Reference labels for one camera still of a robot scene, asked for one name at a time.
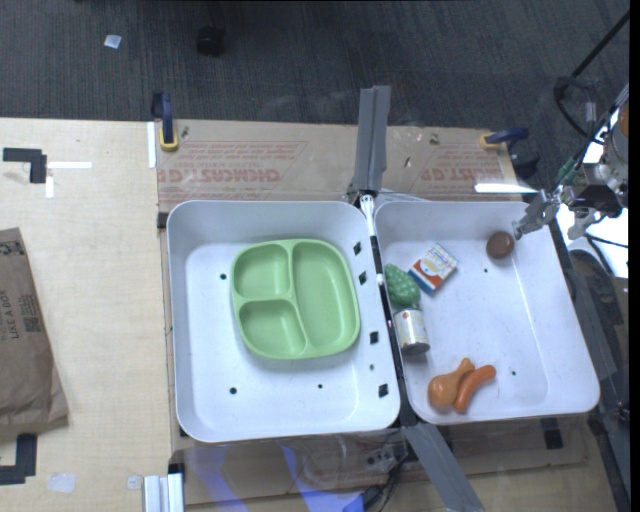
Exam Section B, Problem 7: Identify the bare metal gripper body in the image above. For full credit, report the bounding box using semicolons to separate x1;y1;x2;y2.
558;158;629;200

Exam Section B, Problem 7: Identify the brown round toy biscuit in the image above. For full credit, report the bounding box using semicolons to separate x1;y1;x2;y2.
485;230;517;261

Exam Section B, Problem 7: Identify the small white and red carton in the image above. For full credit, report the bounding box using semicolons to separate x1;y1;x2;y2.
407;242;460;297

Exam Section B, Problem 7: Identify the white plastic tray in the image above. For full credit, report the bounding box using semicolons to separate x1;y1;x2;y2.
373;199;602;427
166;199;403;445

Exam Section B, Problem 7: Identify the green toy broccoli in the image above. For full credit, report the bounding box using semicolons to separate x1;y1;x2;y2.
383;263;423;311

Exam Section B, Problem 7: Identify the small silver can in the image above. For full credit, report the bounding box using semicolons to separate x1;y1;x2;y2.
392;307;432;357

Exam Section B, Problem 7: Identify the orange toy sausage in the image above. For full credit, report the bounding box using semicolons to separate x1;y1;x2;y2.
452;364;498;415

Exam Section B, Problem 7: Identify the orange toy chicken drumstick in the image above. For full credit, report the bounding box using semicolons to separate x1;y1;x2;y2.
427;357;477;413

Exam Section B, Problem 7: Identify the green divided plate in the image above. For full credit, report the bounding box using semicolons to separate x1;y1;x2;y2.
230;238;362;362

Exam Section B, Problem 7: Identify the brown cardboard board, red print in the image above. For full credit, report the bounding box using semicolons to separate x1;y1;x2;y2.
155;118;589;506

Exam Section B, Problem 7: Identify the brown paper bag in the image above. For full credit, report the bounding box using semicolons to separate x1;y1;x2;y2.
0;227;71;427

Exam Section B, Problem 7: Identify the black cylinder on white bracket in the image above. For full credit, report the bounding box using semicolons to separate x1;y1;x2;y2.
567;183;625;240

